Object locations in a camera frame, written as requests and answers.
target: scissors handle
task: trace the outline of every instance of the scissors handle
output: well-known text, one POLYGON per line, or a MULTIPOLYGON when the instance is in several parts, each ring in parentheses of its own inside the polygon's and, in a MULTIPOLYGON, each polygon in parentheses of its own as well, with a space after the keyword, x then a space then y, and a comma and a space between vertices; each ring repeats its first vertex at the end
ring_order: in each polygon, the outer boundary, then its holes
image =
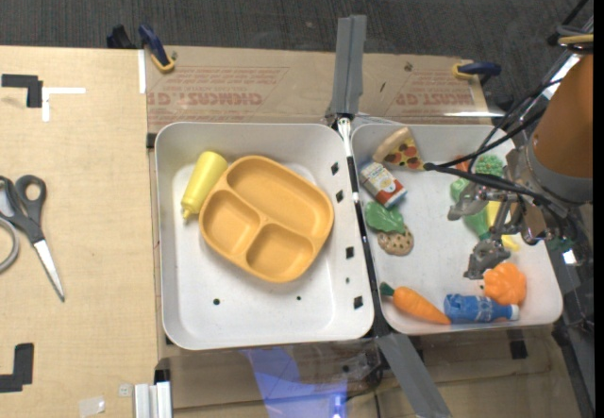
MULTIPOLYGON (((25 214, 22 207, 21 193, 25 193, 27 187, 29 186, 29 183, 27 183, 27 181, 30 177, 32 176, 22 176, 21 178, 19 178, 19 180, 25 178, 24 182, 22 182, 22 184, 20 185, 20 188, 22 190, 21 192, 19 192, 12 180, 6 178, 5 176, 0 176, 0 188, 5 188, 5 191, 7 193, 8 204, 12 209, 12 215, 6 215, 2 211, 0 211, 0 216, 3 217, 5 220, 11 222, 13 225, 21 228, 23 232, 27 234, 29 241, 35 243, 44 239, 44 234, 42 233, 42 229, 40 227, 40 214, 42 213, 42 202, 46 196, 46 185, 44 185, 42 181, 42 185, 40 187, 40 195, 35 200, 30 200, 29 198, 27 198, 27 195, 25 195, 23 206, 25 207, 25 210, 27 210, 27 212, 29 212, 29 208, 33 207, 34 215, 36 215, 36 212, 38 215, 38 221, 35 221, 29 218, 28 214, 25 214)), ((39 180, 39 178, 36 178, 35 176, 33 176, 33 178, 35 178, 35 180, 29 181, 32 181, 34 184, 37 184, 37 180, 39 180)))

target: yellow compartment plate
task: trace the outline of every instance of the yellow compartment plate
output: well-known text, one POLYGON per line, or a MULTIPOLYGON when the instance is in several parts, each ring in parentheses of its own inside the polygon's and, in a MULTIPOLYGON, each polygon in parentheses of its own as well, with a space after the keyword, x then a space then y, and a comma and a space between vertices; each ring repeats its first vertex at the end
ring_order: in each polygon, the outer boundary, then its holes
POLYGON ((199 213, 209 246, 270 282, 304 274, 332 226, 333 207, 318 187, 261 156, 231 164, 199 213))

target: pizza slice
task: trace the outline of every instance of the pizza slice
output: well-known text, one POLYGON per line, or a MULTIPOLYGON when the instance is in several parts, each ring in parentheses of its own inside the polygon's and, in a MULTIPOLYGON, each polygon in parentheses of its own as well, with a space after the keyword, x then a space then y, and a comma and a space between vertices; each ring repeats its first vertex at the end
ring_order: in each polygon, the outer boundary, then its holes
POLYGON ((408 127, 402 127, 390 135, 377 148, 372 156, 373 161, 389 165, 409 168, 410 170, 423 170, 422 160, 415 138, 408 127))

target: blue bottle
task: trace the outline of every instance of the blue bottle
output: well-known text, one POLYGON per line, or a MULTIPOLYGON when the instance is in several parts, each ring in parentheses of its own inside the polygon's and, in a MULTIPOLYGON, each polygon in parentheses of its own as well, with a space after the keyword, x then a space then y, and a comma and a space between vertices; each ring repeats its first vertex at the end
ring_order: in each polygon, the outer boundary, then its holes
POLYGON ((501 306, 490 297, 450 293, 445 297, 445 314, 453 324, 491 323, 500 318, 517 321, 520 309, 515 304, 501 306))

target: cookie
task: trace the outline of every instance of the cookie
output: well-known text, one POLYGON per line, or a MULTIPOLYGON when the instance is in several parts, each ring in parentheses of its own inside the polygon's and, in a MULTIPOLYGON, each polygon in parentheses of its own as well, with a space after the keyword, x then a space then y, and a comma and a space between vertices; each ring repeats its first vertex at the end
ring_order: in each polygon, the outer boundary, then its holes
POLYGON ((406 256, 413 249, 413 234, 405 227, 404 233, 379 232, 377 243, 387 253, 394 256, 406 256))

